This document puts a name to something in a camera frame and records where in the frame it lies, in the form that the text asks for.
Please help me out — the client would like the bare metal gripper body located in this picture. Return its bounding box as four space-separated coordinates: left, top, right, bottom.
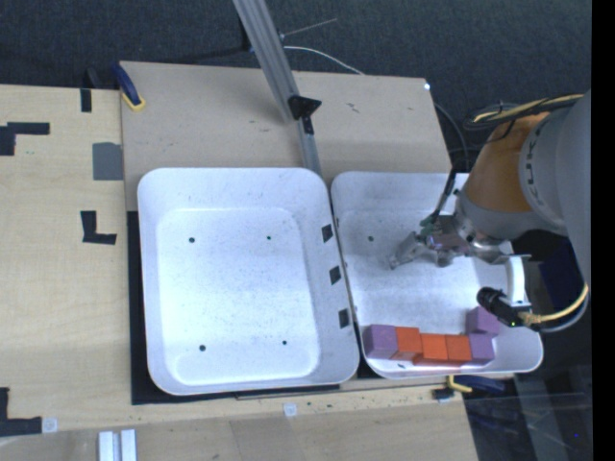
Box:
421 215 514 265

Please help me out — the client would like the white plastic tray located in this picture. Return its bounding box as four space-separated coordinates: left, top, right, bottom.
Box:
136 166 362 398
330 170 546 381

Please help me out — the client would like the purple cube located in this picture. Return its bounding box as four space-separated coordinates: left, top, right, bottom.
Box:
467 331 497 366
361 324 400 361
464 305 502 336

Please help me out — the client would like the orange cube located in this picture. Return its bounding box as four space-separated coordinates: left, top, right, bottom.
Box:
420 332 451 361
445 333 474 364
394 326 425 355

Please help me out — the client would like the pale wood board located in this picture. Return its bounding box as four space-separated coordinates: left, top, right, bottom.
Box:
119 60 466 406

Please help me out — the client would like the black cylinder on white bracket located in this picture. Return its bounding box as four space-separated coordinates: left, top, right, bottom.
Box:
476 254 533 329

